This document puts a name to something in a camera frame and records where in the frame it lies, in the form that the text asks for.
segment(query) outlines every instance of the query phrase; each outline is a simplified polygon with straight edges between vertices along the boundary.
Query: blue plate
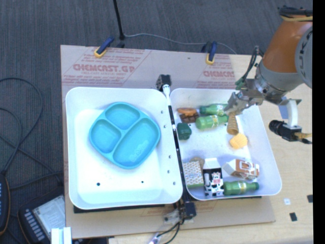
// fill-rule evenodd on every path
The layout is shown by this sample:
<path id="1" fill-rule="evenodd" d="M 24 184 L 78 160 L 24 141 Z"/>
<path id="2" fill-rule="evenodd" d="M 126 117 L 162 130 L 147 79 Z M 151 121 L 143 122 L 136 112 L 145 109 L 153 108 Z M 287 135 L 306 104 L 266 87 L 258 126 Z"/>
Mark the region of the blue plate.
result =
<path id="1" fill-rule="evenodd" d="M 124 169 L 134 169 L 157 146 L 160 129 L 141 110 L 126 102 L 116 102 L 92 124 L 89 139 L 93 147 L 112 163 Z"/>

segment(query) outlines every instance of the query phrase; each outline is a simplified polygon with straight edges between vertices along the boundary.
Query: white tray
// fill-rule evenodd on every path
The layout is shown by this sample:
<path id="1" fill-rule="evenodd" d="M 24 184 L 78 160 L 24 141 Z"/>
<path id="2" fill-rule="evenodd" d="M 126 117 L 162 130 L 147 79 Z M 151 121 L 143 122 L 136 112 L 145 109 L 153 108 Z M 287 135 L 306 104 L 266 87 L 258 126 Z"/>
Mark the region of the white tray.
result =
<path id="1" fill-rule="evenodd" d="M 196 108 L 215 103 L 227 104 L 233 90 L 227 89 L 191 89 L 177 88 L 171 93 L 175 124 L 181 123 L 177 108 Z M 245 159 L 259 164 L 259 189 L 244 195 L 217 196 L 214 199 L 241 198 L 253 196 L 275 195 L 282 187 L 280 174 L 273 156 L 273 152 L 264 128 L 264 123 L 257 106 L 243 111 L 236 116 L 239 132 L 248 138 L 247 146 L 234 150 L 229 140 L 233 137 L 226 131 L 226 125 L 216 128 L 199 130 L 195 123 L 190 125 L 192 134 L 188 140 L 179 140 L 182 162 L 188 162 L 193 157 L 217 158 L 220 166 L 232 159 Z M 223 181 L 240 180 L 228 175 L 222 170 Z M 189 193 L 197 200 L 210 200 L 204 193 L 204 187 L 189 188 Z"/>
<path id="2" fill-rule="evenodd" d="M 139 167 L 122 169 L 90 143 L 89 129 L 112 103 L 134 105 L 160 127 L 160 141 Z M 73 88 L 66 96 L 69 196 L 80 209 L 158 205 L 183 192 L 166 97 L 155 89 Z"/>

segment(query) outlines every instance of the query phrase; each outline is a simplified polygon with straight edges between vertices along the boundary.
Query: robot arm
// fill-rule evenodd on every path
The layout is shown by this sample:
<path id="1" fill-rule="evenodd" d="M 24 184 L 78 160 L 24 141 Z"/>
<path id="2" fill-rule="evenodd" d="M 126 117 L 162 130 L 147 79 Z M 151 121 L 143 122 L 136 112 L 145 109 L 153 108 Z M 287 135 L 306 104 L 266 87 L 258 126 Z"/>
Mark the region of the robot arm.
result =
<path id="1" fill-rule="evenodd" d="M 247 72 L 236 82 L 239 92 L 232 93 L 225 112 L 239 115 L 263 101 L 285 105 L 290 111 L 289 122 L 274 120 L 269 125 L 271 131 L 288 141 L 311 143 L 303 138 L 306 135 L 302 135 L 297 124 L 296 105 L 301 100 L 287 100 L 284 96 L 303 83 L 312 88 L 312 11 L 283 7 L 279 13 L 284 21 L 265 54 L 255 47 Z M 256 67 L 255 77 L 247 79 L 258 55 L 262 60 Z"/>

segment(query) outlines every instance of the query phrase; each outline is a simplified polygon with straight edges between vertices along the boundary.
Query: beige table surface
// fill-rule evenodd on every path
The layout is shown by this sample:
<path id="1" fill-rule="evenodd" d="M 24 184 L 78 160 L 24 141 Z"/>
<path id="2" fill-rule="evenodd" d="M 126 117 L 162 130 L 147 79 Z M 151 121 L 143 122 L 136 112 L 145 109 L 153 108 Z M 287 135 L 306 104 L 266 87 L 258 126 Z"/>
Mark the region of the beige table surface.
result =
<path id="1" fill-rule="evenodd" d="M 229 55 L 229 57 L 237 80 L 247 70 L 250 55 Z M 298 124 L 303 128 L 303 132 L 311 133 L 312 89 L 302 84 L 286 96 L 302 99 L 298 105 Z M 278 107 L 273 104 L 264 102 L 259 109 L 266 128 L 270 121 L 282 120 Z M 181 227 L 172 243 L 313 243 L 313 203 L 307 198 L 308 195 L 313 194 L 312 145 L 288 142 L 269 129 L 266 131 L 282 179 L 280 193 L 267 197 L 275 221 L 200 229 Z M 291 220 L 291 213 L 297 216 L 296 221 Z M 149 243 L 153 234 L 119 235 L 109 238 L 108 242 L 109 244 Z M 172 235 L 173 232 L 164 235 L 160 243 L 168 241 Z"/>

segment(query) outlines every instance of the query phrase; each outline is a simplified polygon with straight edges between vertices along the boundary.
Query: dark green object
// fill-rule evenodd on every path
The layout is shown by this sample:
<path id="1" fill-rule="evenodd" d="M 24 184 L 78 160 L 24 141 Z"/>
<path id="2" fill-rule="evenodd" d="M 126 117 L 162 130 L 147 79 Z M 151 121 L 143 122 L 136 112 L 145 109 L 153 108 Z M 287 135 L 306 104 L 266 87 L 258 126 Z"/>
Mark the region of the dark green object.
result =
<path id="1" fill-rule="evenodd" d="M 192 130 L 187 123 L 178 123 L 177 134 L 179 140 L 187 140 L 192 134 Z"/>
<path id="2" fill-rule="evenodd" d="M 224 195 L 244 194 L 247 191 L 256 191 L 258 189 L 259 189 L 259 184 L 257 182 L 245 182 L 245 181 L 224 181 L 223 182 Z"/>
<path id="3" fill-rule="evenodd" d="M 210 115 L 210 116 L 200 116 L 195 121 L 195 125 L 198 129 L 212 128 L 220 125 L 221 123 L 226 123 L 228 121 L 228 116 L 218 116 L 218 115 Z"/>
<path id="4" fill-rule="evenodd" d="M 202 115 L 224 115 L 224 108 L 227 104 L 213 104 L 210 106 L 202 106 L 200 107 L 200 114 Z"/>

